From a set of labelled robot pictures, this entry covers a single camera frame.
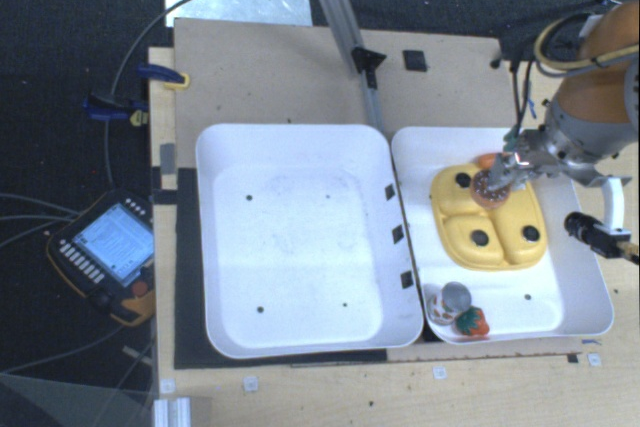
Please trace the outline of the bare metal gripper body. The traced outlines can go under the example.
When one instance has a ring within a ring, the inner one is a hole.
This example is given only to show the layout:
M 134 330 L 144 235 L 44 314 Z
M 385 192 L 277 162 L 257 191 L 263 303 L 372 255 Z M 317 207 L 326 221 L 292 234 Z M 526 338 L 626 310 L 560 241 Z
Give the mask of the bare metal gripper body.
M 604 175 L 596 170 L 598 159 L 561 132 L 526 130 L 518 138 L 511 160 L 530 164 L 529 181 L 564 175 L 583 186 L 601 186 Z

